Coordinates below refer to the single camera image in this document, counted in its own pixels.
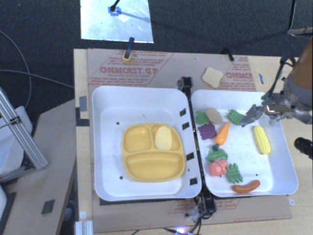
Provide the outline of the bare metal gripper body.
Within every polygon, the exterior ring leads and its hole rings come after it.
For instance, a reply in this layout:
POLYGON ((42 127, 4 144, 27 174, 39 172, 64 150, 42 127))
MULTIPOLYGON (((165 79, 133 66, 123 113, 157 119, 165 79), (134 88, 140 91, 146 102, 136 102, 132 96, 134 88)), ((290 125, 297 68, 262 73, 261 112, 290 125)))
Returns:
POLYGON ((273 93, 271 96, 263 95, 264 113, 271 121, 294 118, 303 124, 312 125, 312 107, 303 104, 293 94, 273 93))

